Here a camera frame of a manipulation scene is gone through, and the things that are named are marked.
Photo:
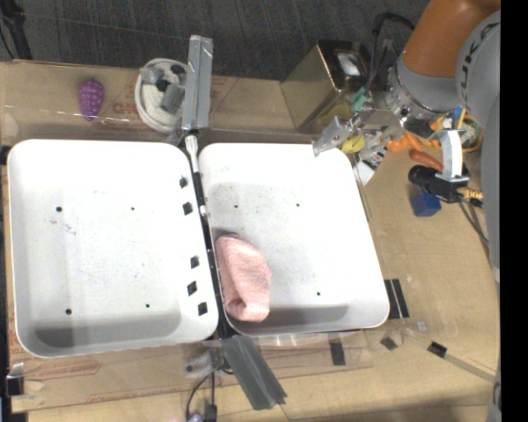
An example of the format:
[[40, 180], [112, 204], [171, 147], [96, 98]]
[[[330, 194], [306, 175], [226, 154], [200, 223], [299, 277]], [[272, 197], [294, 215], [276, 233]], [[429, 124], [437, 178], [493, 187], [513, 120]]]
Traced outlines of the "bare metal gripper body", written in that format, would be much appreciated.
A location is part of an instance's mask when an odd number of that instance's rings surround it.
[[384, 88], [360, 88], [353, 95], [353, 128], [359, 131], [390, 128], [399, 132], [408, 113], [393, 102], [393, 95]]

